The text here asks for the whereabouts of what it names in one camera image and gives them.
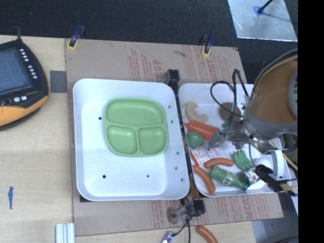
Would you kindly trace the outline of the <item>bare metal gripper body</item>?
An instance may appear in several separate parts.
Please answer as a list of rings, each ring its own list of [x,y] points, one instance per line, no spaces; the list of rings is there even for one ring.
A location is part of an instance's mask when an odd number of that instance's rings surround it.
[[[256,149],[268,149],[269,139],[261,135],[246,121],[234,121],[226,135],[236,149],[242,149],[245,144],[250,144]]]

